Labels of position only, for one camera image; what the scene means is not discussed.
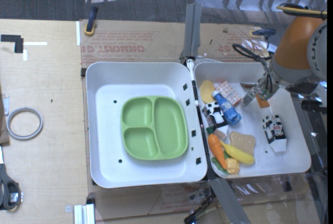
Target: metal bracket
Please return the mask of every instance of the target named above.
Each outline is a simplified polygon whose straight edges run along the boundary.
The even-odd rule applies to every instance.
[[[1,35],[1,42],[15,42],[15,53],[23,53],[23,39],[20,35]]]
[[[94,200],[87,200],[87,204],[74,207],[74,224],[95,224]]]
[[[202,7],[200,3],[186,5],[185,38],[181,59],[198,56],[201,12]]]
[[[226,179],[215,178],[208,183],[232,224],[251,224]]]
[[[81,68],[81,77],[85,77],[86,71],[87,71],[87,68]]]

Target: wooden table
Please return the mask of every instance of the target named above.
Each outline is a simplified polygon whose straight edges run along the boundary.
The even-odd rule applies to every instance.
[[[85,205],[88,196],[81,49],[76,22],[0,20],[0,34],[21,35],[28,51],[24,61],[23,54],[14,53],[13,43],[0,42],[0,81],[2,93],[10,97],[9,110],[32,107],[41,112],[44,120],[41,133],[34,139],[10,138],[3,145],[7,172],[20,184],[23,203],[15,212],[0,210],[0,223],[73,223],[73,206]],[[46,45],[34,45],[36,42]],[[15,117],[12,123],[18,134],[28,134],[36,126],[35,116],[29,113]],[[251,221],[267,223],[297,219],[297,211],[303,206],[303,223],[319,223],[312,200],[306,204],[289,202],[288,206],[290,210],[286,202],[268,202],[244,209]],[[188,212],[105,223],[183,223],[186,216]],[[229,223],[223,212],[218,217]]]

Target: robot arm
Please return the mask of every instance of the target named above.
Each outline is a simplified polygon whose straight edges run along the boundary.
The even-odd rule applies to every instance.
[[[310,95],[319,82],[327,81],[327,21],[296,17],[267,67],[263,77],[244,96],[243,105],[258,94],[267,100],[279,88]]]

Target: yellow toy food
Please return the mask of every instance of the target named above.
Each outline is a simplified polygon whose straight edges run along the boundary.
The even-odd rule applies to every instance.
[[[234,159],[238,160],[239,162],[245,164],[253,164],[254,157],[235,146],[231,146],[230,144],[226,144],[223,141],[220,141],[221,145],[223,146],[224,150]]]
[[[206,80],[203,81],[202,84],[200,85],[199,91],[200,91],[200,96],[201,99],[204,103],[212,103],[215,101],[215,99],[212,97],[212,92],[214,91],[214,84],[213,82]]]
[[[239,161],[229,157],[225,160],[225,163],[227,164],[227,171],[230,174],[237,174],[239,173]]]

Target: green divided plate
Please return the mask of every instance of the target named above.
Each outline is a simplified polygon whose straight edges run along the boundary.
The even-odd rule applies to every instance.
[[[121,132],[126,151],[141,160],[167,160],[187,149],[185,114],[165,96],[135,97],[121,110]]]

